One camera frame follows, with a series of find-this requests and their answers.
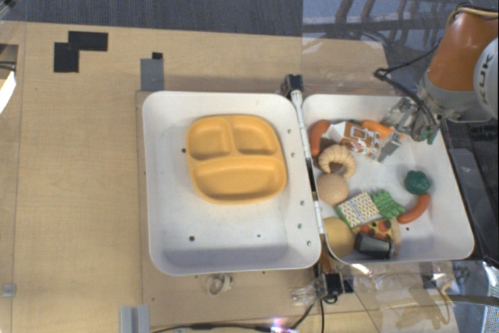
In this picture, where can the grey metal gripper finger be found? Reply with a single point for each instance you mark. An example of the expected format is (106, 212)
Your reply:
(390, 146)

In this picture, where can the yellow patterned packet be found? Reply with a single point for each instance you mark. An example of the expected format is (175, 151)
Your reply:
(358, 210)

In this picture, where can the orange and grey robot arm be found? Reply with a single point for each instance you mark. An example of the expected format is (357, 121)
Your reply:
(454, 50)

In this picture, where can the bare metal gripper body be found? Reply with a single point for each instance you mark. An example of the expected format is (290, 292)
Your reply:
(410, 120)

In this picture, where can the light green ribbed vegetable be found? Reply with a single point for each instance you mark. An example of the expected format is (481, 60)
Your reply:
(387, 203)

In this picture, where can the pizza slice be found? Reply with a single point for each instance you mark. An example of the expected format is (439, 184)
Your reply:
(384, 227)

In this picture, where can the white and brown carton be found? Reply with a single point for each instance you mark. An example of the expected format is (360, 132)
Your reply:
(356, 138)

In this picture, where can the black and white thin rod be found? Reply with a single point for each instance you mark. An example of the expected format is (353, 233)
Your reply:
(301, 128)

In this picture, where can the dark green broccoli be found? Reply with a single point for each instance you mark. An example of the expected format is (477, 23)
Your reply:
(417, 182)

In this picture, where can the beige round bread roll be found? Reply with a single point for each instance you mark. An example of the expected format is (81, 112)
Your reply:
(332, 189)

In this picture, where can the pale yellow round bread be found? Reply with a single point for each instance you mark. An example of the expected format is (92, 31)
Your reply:
(337, 236)

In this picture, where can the orange carrot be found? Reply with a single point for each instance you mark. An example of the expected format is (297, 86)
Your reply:
(376, 127)

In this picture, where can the black can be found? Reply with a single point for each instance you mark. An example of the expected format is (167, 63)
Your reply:
(372, 245)

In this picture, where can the white plastic tray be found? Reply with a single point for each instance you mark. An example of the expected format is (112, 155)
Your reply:
(440, 230)
(230, 238)

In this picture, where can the white rubber band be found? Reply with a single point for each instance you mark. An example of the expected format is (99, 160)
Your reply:
(218, 283)

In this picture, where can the orange divided plate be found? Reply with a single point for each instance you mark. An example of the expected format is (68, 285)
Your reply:
(234, 160)

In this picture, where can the beige croissant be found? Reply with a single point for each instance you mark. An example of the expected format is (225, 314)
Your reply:
(336, 154)

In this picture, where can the orange red sausage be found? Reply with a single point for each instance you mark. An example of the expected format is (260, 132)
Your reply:
(415, 209)
(314, 136)

